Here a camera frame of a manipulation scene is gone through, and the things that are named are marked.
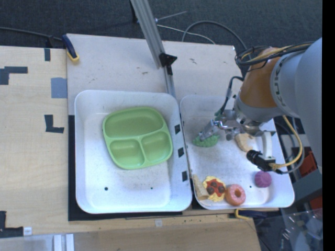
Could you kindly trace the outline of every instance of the white tray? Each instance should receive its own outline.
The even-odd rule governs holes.
[[[125,170],[115,165],[107,150],[102,124],[121,109],[149,106],[158,110],[169,127],[173,154],[161,164]],[[178,212],[192,201],[180,112],[166,93],[85,90],[75,99],[76,200],[92,214]]]
[[[284,208],[290,206],[294,202],[294,190],[289,174],[279,175],[270,172],[272,184],[268,188],[258,188],[254,183],[254,175],[260,170],[247,160],[246,152],[239,149],[235,140],[227,141],[221,136],[219,142],[213,147],[198,147],[192,143],[210,119],[215,117],[214,113],[221,108],[224,100],[224,97],[190,95],[181,101],[180,111],[192,175],[196,174],[201,182],[206,179],[206,176],[215,176],[227,186],[241,185],[245,190],[246,200],[238,208]],[[268,122],[262,127],[262,130],[275,131],[274,122]],[[254,150],[262,150],[260,138],[249,142],[249,144]],[[276,158],[276,162],[284,164],[277,134],[272,136],[272,145],[272,155]],[[198,200],[198,202],[209,210],[237,208],[229,205],[226,200],[213,202],[206,199]]]

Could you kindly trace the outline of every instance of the black carpet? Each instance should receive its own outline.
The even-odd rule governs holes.
[[[233,31],[249,48],[283,47],[322,37],[322,0],[148,0],[159,25],[185,30],[198,21],[215,21]],[[132,23],[129,0],[1,0],[0,27],[61,37],[66,33],[144,38]],[[162,40],[181,41],[183,33],[159,27]],[[194,26],[190,32],[216,44],[244,49],[227,29],[214,24]],[[187,35],[187,42],[210,43]],[[0,45],[45,47],[39,35],[0,29]]]

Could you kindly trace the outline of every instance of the green divided plate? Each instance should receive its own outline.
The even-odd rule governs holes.
[[[127,108],[107,115],[103,132],[111,158],[123,169],[156,165],[172,155],[168,126],[152,107]]]

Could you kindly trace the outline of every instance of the yellow cable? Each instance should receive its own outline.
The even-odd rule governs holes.
[[[302,47],[302,46],[304,46],[304,45],[309,45],[309,44],[310,44],[310,43],[307,43],[307,44],[300,44],[300,45],[296,45],[296,46],[289,45],[289,46],[287,46],[287,47],[282,47],[282,48],[274,49],[274,50],[272,50],[272,51],[270,51],[270,52],[268,52],[268,53],[259,55],[259,56],[255,57],[255,58],[249,60],[248,62],[251,62],[251,61],[257,61],[257,60],[263,59],[263,58],[265,58],[265,57],[267,57],[267,56],[270,56],[270,55],[272,55],[272,54],[279,53],[279,52],[284,51],[284,50],[286,50],[286,49],[290,49],[290,48],[292,48],[292,49],[294,49],[294,48],[299,48],[299,47]],[[249,55],[249,54],[251,54],[251,53],[252,53],[252,52],[250,51],[249,53],[246,53],[245,55],[243,55],[243,57],[241,58],[241,60],[243,60],[247,55]]]
[[[300,137],[298,135],[298,133],[295,131],[295,129],[293,128],[293,126],[291,125],[291,123],[289,122],[289,120],[287,119],[286,116],[283,116],[284,118],[284,121],[286,122],[286,124],[288,125],[288,127],[291,129],[291,131],[293,132],[294,136],[297,138],[298,140],[298,143],[299,143],[299,152],[298,152],[298,155],[293,159],[291,160],[290,162],[288,163],[285,163],[285,164],[276,164],[276,163],[270,163],[269,165],[274,169],[278,169],[278,168],[281,168],[281,167],[284,167],[284,166],[289,166],[293,163],[295,163],[296,161],[299,160],[299,158],[301,157],[302,153],[303,153],[303,144],[302,144],[302,141],[300,140]]]

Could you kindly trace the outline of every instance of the aluminum rod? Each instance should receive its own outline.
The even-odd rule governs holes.
[[[160,54],[165,53],[165,50],[149,2],[148,0],[130,0],[130,2],[134,8],[157,68],[164,67],[167,93],[176,97],[173,77],[168,73],[166,66],[162,66],[159,59]]]

